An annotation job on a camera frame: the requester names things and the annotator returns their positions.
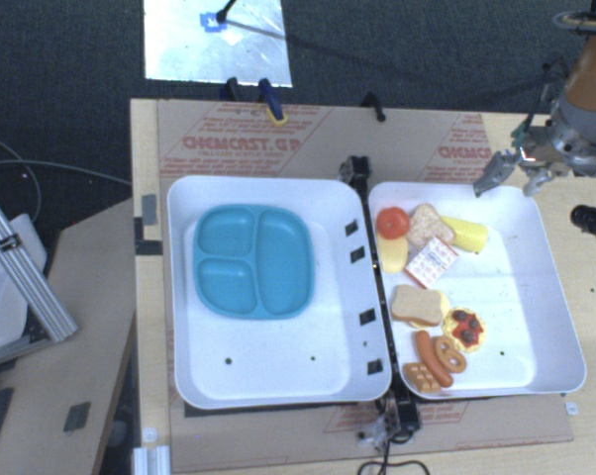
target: tomato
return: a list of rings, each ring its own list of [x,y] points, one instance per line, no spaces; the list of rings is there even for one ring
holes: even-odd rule
[[[408,232],[410,219],[400,208],[386,208],[377,214],[375,226],[384,239],[396,239]]]

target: white tray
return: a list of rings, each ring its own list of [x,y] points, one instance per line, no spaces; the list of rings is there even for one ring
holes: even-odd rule
[[[314,252],[311,304],[284,320],[236,319],[199,299],[193,235],[208,210],[283,208],[306,224]],[[370,401],[392,379],[361,204],[330,180],[189,176],[168,192],[175,382],[201,409]],[[356,229],[347,235],[347,226]],[[364,258],[350,254],[363,248]],[[369,322],[360,321],[360,315]]]
[[[433,286],[450,305],[476,312],[487,325],[485,342],[466,354],[467,369],[430,400],[571,392],[582,386],[586,366],[533,199],[514,187],[476,198],[469,185],[381,183],[370,193],[373,216],[398,206],[412,212],[423,203],[441,215],[487,226],[489,241],[479,254],[459,258]],[[382,273],[386,298],[399,284],[414,285],[402,273]],[[414,328],[392,322],[399,368],[419,361]],[[440,327],[429,329],[441,335]]]

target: blue plate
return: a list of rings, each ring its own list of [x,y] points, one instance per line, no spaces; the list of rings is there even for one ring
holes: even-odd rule
[[[216,313],[287,319],[311,301],[309,230],[287,210],[249,204],[214,208],[199,220],[193,244],[197,294]]]

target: sausage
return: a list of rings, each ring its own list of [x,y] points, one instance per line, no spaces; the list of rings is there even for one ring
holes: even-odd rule
[[[454,379],[437,359],[428,331],[417,331],[415,342],[417,343],[417,351],[422,362],[426,364],[428,370],[435,376],[439,385],[450,387],[454,383]]]

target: black floor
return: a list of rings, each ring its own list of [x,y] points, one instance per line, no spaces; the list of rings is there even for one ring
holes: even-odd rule
[[[371,90],[386,107],[520,113],[537,96],[543,61],[559,51],[572,64],[583,44],[551,18],[591,3],[281,1],[294,83],[278,90],[282,102],[356,106]],[[219,96],[217,85],[148,81],[143,58],[143,0],[0,0],[0,141],[27,159],[129,180],[131,98]],[[36,173],[46,244],[131,195],[73,172]],[[34,213],[29,173],[0,166],[0,205],[11,217]]]

